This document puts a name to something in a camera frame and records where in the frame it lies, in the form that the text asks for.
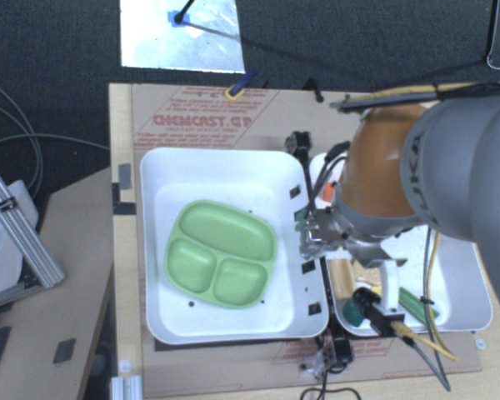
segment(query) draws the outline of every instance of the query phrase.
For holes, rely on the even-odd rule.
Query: green tray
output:
[[[198,200],[177,216],[163,266],[170,282],[195,298],[246,308],[262,297],[278,241],[264,219],[227,204]]]

